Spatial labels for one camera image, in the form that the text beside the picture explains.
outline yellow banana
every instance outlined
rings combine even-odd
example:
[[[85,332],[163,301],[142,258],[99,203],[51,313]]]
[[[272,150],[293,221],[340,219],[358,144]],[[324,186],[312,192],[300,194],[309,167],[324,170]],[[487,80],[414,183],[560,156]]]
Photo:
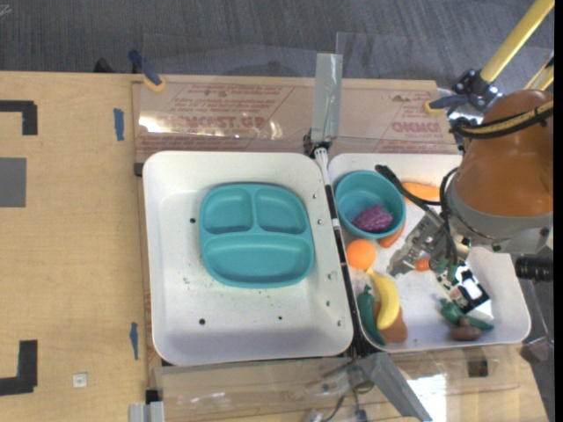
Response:
[[[377,315],[377,328],[378,330],[386,330],[397,320],[400,310],[397,288],[391,278],[374,272],[371,268],[366,272],[373,280],[381,298],[381,309]]]

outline dark gray floor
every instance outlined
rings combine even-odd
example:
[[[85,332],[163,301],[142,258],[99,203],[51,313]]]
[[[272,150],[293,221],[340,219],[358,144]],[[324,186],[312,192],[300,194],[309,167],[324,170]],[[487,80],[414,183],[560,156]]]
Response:
[[[137,48],[163,72],[313,76],[323,51],[345,55],[345,76],[449,88],[486,64],[534,1],[0,0],[12,8],[0,19],[0,69],[88,72],[104,57],[129,72],[127,54]],[[497,78],[503,92],[521,89],[544,64],[554,31],[552,11]],[[545,323],[553,340],[552,283],[524,288],[541,310],[536,326]],[[535,328],[530,340],[544,335]],[[554,420],[547,345],[536,349],[546,360],[534,370]]]

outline teal plate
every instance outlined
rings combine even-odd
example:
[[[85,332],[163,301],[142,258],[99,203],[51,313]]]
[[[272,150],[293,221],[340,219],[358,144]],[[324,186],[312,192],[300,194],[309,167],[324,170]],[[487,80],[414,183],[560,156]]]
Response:
[[[307,211],[286,188],[218,186],[200,207],[200,246],[208,272],[234,287],[284,287],[311,271],[315,258]]]

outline wooden table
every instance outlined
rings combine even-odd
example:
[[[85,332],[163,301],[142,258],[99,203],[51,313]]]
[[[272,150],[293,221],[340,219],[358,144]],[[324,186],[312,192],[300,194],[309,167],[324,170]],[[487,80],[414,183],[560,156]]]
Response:
[[[0,396],[0,420],[122,421],[130,404],[144,402],[149,375],[131,92],[140,81],[0,72],[0,99],[32,100],[39,129],[22,135],[21,114],[0,113],[0,158],[26,159],[25,205],[0,207],[0,386],[18,377],[20,341],[37,341],[38,352],[37,385]],[[114,110],[123,111],[121,141]],[[493,389],[467,378],[456,382],[459,392],[427,393],[423,403],[434,398],[444,420],[547,420],[516,348],[486,353],[502,364]],[[432,353],[430,364],[443,364],[447,374],[459,368],[451,354]],[[396,359],[406,374],[412,361]],[[366,405],[373,418],[398,416],[385,401]],[[302,418],[300,411],[252,420]]]

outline orange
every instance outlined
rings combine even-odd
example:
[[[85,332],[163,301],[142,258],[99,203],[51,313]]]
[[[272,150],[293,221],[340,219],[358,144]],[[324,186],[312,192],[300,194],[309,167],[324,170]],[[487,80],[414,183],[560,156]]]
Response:
[[[352,267],[369,269],[377,257],[376,246],[367,239],[355,239],[346,248],[346,257]]]

